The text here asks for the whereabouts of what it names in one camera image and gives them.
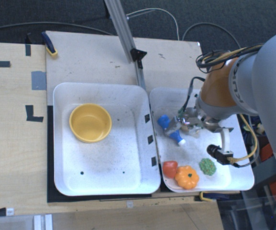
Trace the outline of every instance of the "toy food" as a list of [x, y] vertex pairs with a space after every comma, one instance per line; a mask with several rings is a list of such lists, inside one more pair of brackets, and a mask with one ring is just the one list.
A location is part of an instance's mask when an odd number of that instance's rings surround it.
[[177, 170], [177, 162], [176, 161], [166, 161], [162, 165], [162, 172], [168, 178], [174, 178]]
[[210, 159], [202, 159], [199, 165], [201, 171], [206, 175], [213, 175], [216, 172], [216, 166]]
[[195, 188], [200, 177], [191, 166], [180, 166], [176, 170], [175, 180], [184, 189]]

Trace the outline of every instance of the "bowl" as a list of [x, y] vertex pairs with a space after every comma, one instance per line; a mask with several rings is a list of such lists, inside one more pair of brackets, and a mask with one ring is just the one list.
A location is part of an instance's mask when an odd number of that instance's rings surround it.
[[69, 125], [77, 139], [86, 143], [95, 143], [108, 136], [112, 120], [108, 111], [102, 106], [85, 103], [72, 111]]

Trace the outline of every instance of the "orange pumpkin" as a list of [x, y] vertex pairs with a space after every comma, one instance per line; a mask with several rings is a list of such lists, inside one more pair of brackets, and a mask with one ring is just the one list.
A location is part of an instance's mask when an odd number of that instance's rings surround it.
[[195, 169], [189, 165], [178, 167], [174, 178], [179, 186], [187, 190], [195, 188], [200, 180]]

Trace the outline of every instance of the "dark background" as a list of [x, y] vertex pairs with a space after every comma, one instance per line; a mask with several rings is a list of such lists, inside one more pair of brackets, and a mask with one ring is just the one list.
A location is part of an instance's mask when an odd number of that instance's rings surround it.
[[[121, 0], [121, 3], [126, 14], [145, 8], [167, 10], [177, 19], [180, 39], [196, 23], [214, 23], [225, 28], [242, 47], [264, 43], [276, 35], [276, 0]], [[75, 23], [116, 34], [112, 21], [105, 17], [103, 0], [0, 0], [0, 26], [30, 22]], [[134, 37], [177, 40], [175, 23], [165, 12], [146, 13], [128, 22]], [[30, 33], [32, 42], [41, 44], [40, 33], [46, 30], [100, 34], [72, 26], [24, 25], [0, 29], [0, 42], [24, 43]], [[185, 40], [200, 42], [203, 53], [238, 48], [228, 33], [212, 25], [194, 27]]]

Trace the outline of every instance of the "toy sink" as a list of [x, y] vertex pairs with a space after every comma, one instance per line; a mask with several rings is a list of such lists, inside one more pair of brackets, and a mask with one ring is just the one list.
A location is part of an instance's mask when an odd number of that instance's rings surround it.
[[[254, 175], [251, 166], [235, 168], [230, 165], [221, 165], [207, 153], [208, 145], [221, 146], [221, 135], [219, 133], [211, 133], [206, 129], [201, 129], [197, 134], [189, 135], [180, 130], [181, 137], [186, 141], [182, 146], [179, 146], [175, 140], [164, 135], [163, 129], [157, 123], [157, 120], [162, 115], [167, 115], [172, 119], [183, 106], [187, 93], [187, 89], [155, 88], [151, 91], [149, 97], [161, 164], [165, 161], [177, 161], [178, 166], [190, 165], [200, 177], [197, 186], [190, 190], [184, 190], [177, 185], [174, 179], [164, 176], [165, 184], [174, 192], [245, 191], [251, 189], [254, 185]], [[188, 107], [195, 105], [196, 98], [194, 95], [196, 93], [198, 93], [198, 90], [193, 91]], [[234, 128], [230, 132], [230, 150], [234, 153], [234, 157], [241, 158], [246, 156], [247, 151], [236, 115], [222, 121], [220, 126]], [[216, 172], [212, 176], [205, 175], [201, 171], [199, 162], [203, 158], [209, 158], [214, 162]], [[247, 164], [248, 162], [249, 160], [246, 159], [239, 162], [239, 164]]]
[[[69, 127], [83, 103], [105, 108], [109, 135], [78, 140]], [[149, 98], [136, 85], [62, 83], [53, 93], [54, 180], [67, 196], [151, 194], [161, 183]]]

